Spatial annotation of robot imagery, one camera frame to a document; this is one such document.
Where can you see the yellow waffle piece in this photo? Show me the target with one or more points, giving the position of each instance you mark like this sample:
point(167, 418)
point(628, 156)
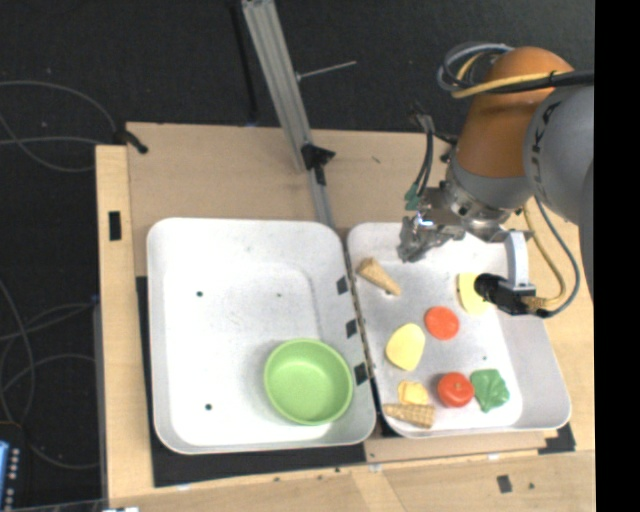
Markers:
point(413, 393)

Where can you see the orange-red tomato slice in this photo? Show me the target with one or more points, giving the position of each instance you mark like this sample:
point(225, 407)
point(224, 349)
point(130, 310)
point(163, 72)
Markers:
point(442, 323)

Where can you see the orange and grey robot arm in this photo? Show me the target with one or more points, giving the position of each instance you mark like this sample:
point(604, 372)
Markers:
point(505, 130)

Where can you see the black cylinder on white bracket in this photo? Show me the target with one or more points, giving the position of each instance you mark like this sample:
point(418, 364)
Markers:
point(502, 292)

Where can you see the pale yellow round slice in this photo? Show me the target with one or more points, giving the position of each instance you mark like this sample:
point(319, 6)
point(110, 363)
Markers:
point(466, 295)

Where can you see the green lettuce leaf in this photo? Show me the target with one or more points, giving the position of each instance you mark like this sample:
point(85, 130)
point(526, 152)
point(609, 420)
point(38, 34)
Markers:
point(490, 390)

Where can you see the pale wood board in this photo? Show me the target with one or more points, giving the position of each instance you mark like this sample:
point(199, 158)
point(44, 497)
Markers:
point(225, 175)

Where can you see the yellow oval crisp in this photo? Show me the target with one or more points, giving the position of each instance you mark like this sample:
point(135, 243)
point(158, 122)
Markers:
point(405, 347)

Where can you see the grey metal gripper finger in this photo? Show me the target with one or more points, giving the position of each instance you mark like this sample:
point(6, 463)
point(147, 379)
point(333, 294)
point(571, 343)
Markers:
point(434, 241)
point(409, 242)

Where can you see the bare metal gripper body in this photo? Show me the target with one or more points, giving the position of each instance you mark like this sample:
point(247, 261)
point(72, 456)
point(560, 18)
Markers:
point(462, 212)

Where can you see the white plastic tray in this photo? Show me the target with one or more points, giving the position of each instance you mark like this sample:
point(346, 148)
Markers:
point(225, 325)
point(520, 380)

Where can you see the red tomato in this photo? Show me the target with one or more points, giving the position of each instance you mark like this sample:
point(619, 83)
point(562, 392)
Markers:
point(455, 390)

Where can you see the green bowl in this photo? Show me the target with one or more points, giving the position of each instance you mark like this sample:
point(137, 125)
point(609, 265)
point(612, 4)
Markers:
point(307, 382)

